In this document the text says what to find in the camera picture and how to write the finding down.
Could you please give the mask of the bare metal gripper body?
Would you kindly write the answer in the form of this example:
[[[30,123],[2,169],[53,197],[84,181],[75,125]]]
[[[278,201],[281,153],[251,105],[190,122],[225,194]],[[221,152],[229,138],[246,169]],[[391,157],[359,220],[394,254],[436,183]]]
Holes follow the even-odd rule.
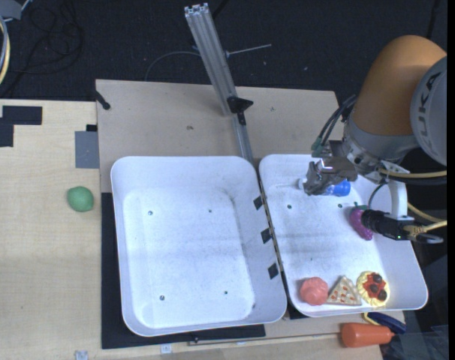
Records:
[[[355,181],[359,176],[381,182],[380,160],[353,141],[330,140],[322,147],[322,173],[340,182]]]

